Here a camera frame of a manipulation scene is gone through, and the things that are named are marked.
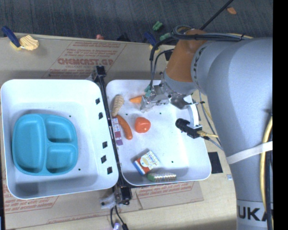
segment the white tape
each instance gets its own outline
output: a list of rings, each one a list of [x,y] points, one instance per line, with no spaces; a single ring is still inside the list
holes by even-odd
[[[237,153],[235,153],[229,157],[226,157],[226,160],[227,160],[228,164],[233,164],[233,163],[237,163],[241,160],[250,158],[254,155],[260,154],[260,153],[265,152],[265,151],[270,151],[270,150],[273,150],[273,142],[272,141],[262,143],[256,147],[246,149],[246,150],[241,151],[241,152],[237,152]]]

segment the blue plastic container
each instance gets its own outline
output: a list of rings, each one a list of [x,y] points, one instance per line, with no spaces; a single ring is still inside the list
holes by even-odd
[[[65,117],[26,114],[15,123],[13,162],[30,175],[60,175],[72,170],[78,160],[74,125]]]

